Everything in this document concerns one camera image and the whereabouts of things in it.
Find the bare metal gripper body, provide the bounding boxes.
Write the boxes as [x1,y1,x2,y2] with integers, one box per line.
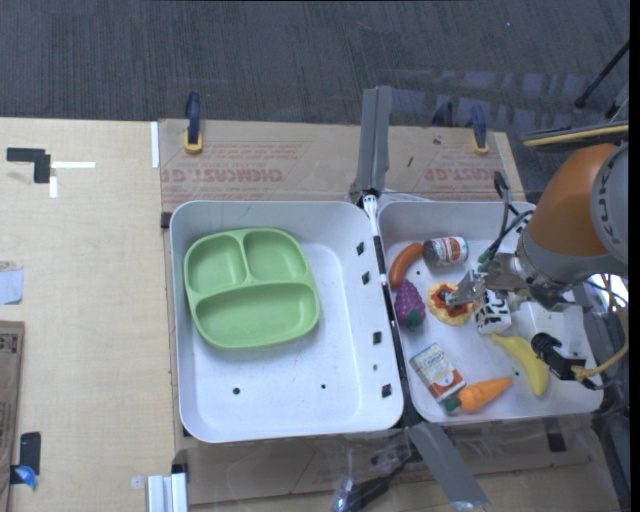
[485,251,569,311]

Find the toy pizza slice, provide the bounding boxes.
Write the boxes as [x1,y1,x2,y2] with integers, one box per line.
[426,281,476,328]

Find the black and white spotted carton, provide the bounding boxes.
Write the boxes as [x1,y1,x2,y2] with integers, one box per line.
[473,288,513,336]

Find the small red and white can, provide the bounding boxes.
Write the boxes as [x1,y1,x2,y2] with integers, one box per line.
[422,235,470,268]

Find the purple toy grapes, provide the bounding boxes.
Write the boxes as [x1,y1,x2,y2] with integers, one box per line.
[393,278,428,333]

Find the orange-brown toy sausage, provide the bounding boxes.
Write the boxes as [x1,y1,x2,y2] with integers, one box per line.
[388,242,426,290]

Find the white plastic tray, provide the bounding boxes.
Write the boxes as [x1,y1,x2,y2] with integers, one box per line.
[168,199,405,445]
[375,199,606,427]

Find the orange and white carton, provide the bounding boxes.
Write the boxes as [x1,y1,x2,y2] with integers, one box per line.
[408,342,467,403]

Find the yellow banana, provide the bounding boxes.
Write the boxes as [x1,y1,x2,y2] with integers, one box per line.
[490,332,550,398]

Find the thin black and white rod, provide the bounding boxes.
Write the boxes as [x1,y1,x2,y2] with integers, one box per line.
[361,193,407,426]

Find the orange carrot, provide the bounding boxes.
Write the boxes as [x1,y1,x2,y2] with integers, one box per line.
[443,376,514,416]

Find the green divided plate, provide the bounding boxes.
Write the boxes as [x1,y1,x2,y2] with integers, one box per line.
[183,227,322,351]

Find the brown cardboard board red print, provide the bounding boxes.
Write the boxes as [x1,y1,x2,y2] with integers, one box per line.
[158,118,604,506]

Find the black cylinder on white bracket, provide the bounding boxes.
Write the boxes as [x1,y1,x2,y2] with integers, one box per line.
[509,297,588,383]

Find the black block with thin wires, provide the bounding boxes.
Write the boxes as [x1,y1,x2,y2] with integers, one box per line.
[344,463,409,509]

